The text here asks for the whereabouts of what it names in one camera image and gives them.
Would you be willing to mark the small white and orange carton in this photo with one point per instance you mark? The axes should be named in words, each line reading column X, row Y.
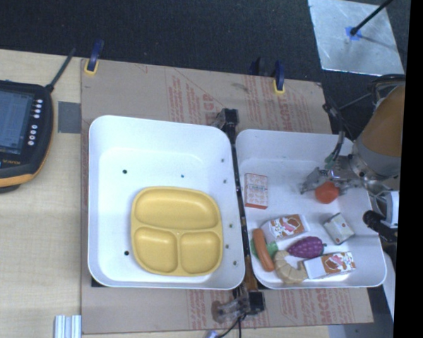
column 338, row 228

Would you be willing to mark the white plastic tray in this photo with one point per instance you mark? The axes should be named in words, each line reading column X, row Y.
column 290, row 158
column 118, row 195

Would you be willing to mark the beige croissant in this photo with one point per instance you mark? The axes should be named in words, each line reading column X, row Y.
column 287, row 271

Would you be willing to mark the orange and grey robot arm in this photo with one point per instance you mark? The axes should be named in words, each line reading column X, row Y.
column 383, row 131

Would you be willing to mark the orange sausage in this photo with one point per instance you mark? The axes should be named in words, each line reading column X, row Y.
column 263, row 250

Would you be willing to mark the orange toy tomato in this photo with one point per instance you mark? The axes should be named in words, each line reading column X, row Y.
column 326, row 193

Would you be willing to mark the green toy leaf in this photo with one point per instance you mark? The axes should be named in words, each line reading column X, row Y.
column 272, row 248

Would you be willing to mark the white carton with orange print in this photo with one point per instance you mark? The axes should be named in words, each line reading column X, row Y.
column 286, row 227
column 330, row 265

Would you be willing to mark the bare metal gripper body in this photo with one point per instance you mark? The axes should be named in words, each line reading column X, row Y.
column 352, row 172

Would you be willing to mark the black cylinder on white bracket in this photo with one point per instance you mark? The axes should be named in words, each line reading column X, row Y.
column 390, row 206

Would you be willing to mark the orange and white flat packet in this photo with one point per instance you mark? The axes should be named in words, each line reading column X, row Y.
column 256, row 190

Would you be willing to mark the yellow divided plate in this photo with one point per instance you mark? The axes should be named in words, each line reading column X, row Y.
column 176, row 230

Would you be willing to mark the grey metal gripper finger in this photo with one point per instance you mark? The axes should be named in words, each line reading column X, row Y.
column 313, row 179
column 348, row 186

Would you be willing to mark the purple grapes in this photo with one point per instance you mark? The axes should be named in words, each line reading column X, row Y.
column 306, row 247

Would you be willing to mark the brown cardboard board red print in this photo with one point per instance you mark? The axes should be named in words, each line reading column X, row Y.
column 148, row 91

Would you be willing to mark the thin black rod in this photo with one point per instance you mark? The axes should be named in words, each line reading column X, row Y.
column 239, row 194

